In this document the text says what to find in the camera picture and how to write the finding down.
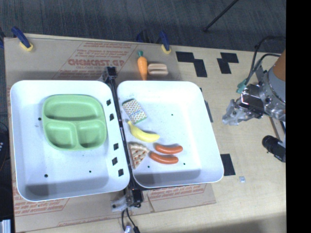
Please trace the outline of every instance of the toy banana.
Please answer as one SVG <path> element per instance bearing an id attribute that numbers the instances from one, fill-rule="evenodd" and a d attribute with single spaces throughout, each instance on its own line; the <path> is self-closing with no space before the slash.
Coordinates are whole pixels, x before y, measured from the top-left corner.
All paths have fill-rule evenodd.
<path id="1" fill-rule="evenodd" d="M 142 131 L 138 127 L 134 126 L 131 121 L 128 121 L 127 123 L 128 123 L 128 125 L 130 125 L 131 134 L 141 141 L 155 142 L 160 138 L 160 136 L 158 134 L 147 133 L 147 132 Z"/>

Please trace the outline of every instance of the toy sausage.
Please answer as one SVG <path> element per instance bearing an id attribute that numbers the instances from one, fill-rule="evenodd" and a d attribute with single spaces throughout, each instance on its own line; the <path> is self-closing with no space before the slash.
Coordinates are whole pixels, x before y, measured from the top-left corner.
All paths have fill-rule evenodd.
<path id="1" fill-rule="evenodd" d="M 182 146 L 177 146 L 177 147 L 165 147 L 163 145 L 157 144 L 155 146 L 156 151 L 160 152 L 160 153 L 165 153 L 165 154 L 176 154 L 176 153 L 180 153 L 183 150 Z"/>
<path id="2" fill-rule="evenodd" d="M 162 163 L 162 164 L 176 164 L 178 162 L 178 158 L 176 156 L 166 157 L 166 156 L 162 156 L 157 153 L 154 153 L 154 152 L 150 152 L 149 156 L 154 161 Z"/>

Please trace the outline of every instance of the toy pizza slice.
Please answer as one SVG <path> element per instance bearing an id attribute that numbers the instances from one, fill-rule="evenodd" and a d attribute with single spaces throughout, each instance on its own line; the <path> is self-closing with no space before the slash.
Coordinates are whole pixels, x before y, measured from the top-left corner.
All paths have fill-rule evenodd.
<path id="1" fill-rule="evenodd" d="M 133 166 L 136 169 L 142 160 L 148 155 L 150 152 L 144 145 L 141 144 L 129 144 L 129 149 L 132 156 Z"/>

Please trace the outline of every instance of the orange carrot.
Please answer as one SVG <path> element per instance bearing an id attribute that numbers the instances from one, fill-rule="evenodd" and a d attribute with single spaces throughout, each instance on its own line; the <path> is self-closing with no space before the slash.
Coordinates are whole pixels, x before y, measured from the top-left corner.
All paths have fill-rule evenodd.
<path id="1" fill-rule="evenodd" d="M 148 71 L 148 65 L 147 65 L 147 59 L 142 56 L 143 52 L 138 51 L 139 58 L 137 60 L 138 70 L 140 72 L 140 75 L 142 77 L 142 80 L 147 80 L 147 71 Z"/>

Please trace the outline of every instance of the table surface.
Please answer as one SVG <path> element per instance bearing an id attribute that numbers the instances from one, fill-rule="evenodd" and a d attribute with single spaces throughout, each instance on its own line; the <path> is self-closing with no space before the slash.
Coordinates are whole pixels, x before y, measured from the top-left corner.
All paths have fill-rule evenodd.
<path id="1" fill-rule="evenodd" d="M 219 182 L 212 183 L 215 204 L 137 215 L 131 219 L 142 233 L 286 232 L 286 165 L 267 153 L 261 144 L 266 135 L 280 134 L 282 137 L 282 131 L 276 133 L 267 116 L 241 122 L 238 126 L 222 123 L 222 116 L 230 100 L 239 97 L 235 92 L 236 86 L 247 77 L 253 53 L 183 46 L 171 48 L 173 53 L 192 53 L 195 60 L 203 60 L 205 68 L 197 70 L 205 69 L 207 77 L 198 77 L 194 61 L 179 62 L 175 59 L 180 80 L 193 82 L 201 88 L 208 102 L 220 154 L 230 154 L 235 175 L 224 176 Z M 226 59 L 224 53 L 229 53 L 233 60 Z M 269 69 L 275 61 L 275 57 L 266 57 L 263 68 Z M 226 71 L 220 66 L 229 68 L 230 73 L 222 73 Z M 132 69 L 127 73 L 129 77 L 131 74 L 137 75 L 137 70 Z M 22 79 L 10 67 L 7 67 L 6 75 L 7 80 L 12 82 L 17 81 L 17 76 Z M 256 82 L 256 78 L 252 77 L 251 83 Z M 274 120 L 274 123 L 280 128 L 279 122 Z M 121 233 L 122 229 L 121 219 L 116 218 L 33 232 Z"/>

